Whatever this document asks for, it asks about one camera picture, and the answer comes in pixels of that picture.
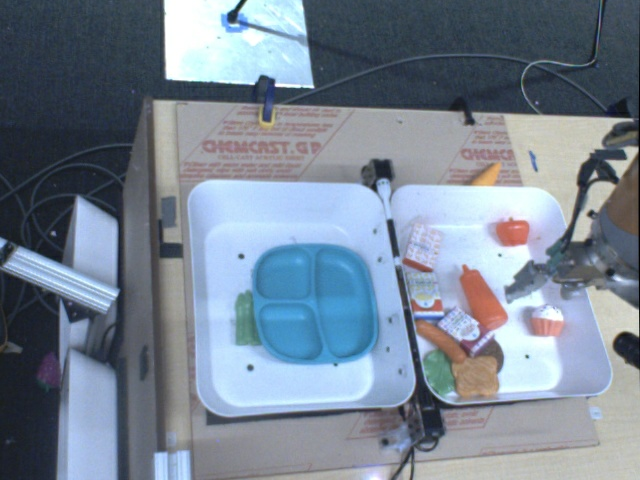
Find orange and white toy cupcake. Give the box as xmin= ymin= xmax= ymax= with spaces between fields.
xmin=529 ymin=303 xmax=566 ymax=340

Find orange sauce bottle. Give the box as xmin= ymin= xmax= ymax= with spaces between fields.
xmin=459 ymin=263 xmax=510 ymax=332

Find orange toy sausage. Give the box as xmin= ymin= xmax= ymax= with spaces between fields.
xmin=415 ymin=318 xmax=468 ymax=365

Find white plastic tray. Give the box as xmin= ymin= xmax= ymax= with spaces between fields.
xmin=389 ymin=183 xmax=614 ymax=407
xmin=186 ymin=178 xmax=418 ymax=418

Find green toy lettuce leaf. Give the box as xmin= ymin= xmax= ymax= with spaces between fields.
xmin=422 ymin=348 xmax=458 ymax=397

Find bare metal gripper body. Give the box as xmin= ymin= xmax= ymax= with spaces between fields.
xmin=545 ymin=240 xmax=640 ymax=301

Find yellow white and red carton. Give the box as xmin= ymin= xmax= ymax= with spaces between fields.
xmin=404 ymin=269 xmax=446 ymax=322

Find orange toy bread slice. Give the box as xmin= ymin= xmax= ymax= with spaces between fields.
xmin=451 ymin=356 xmax=501 ymax=400

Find blue divided plate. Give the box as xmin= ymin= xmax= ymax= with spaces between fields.
xmin=251 ymin=243 xmax=380 ymax=366

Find orange toy carrot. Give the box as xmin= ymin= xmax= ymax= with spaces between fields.
xmin=468 ymin=161 xmax=503 ymax=188

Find brown cardboard board red print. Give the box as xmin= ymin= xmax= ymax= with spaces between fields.
xmin=174 ymin=101 xmax=601 ymax=470

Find small red and white carton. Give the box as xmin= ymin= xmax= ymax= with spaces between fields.
xmin=436 ymin=306 xmax=497 ymax=359

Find purple toy grapes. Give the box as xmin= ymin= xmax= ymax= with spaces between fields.
xmin=35 ymin=351 xmax=63 ymax=392

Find brown toy biscuit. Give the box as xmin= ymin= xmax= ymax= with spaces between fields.
xmin=478 ymin=339 xmax=506 ymax=375

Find green toy asparagus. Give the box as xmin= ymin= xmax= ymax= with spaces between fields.
xmin=234 ymin=289 xmax=263 ymax=347

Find thin black and white rod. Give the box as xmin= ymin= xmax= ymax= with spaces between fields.
xmin=377 ymin=177 xmax=437 ymax=420

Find orange and white carton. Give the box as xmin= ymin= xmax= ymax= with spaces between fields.
xmin=401 ymin=222 xmax=445 ymax=274

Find orange toy bell pepper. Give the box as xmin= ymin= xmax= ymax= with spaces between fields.
xmin=495 ymin=217 xmax=531 ymax=248

